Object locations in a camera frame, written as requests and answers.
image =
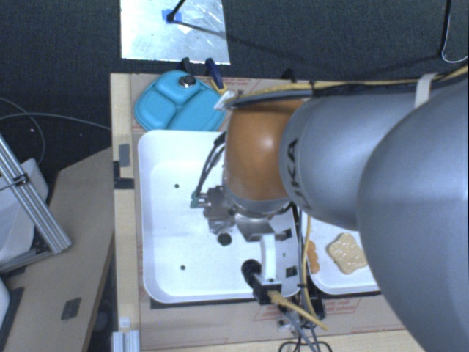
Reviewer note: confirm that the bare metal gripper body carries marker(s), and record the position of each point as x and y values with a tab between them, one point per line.
222	211

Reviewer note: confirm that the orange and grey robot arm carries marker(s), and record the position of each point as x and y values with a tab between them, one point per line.
366	152

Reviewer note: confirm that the white plastic tray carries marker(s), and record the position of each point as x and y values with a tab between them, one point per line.
333	282
176	226

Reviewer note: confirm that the orange toy food piece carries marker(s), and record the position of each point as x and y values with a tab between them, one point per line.
313	259

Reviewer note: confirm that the blue divided plate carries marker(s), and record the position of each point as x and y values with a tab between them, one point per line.
183	110

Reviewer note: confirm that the brown cardboard board red print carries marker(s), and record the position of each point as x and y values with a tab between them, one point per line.
205	321

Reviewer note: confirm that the pale yellow toast slice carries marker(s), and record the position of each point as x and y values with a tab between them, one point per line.
346	258

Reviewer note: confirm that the black cylinder on white bracket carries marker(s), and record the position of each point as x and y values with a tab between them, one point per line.
268	259

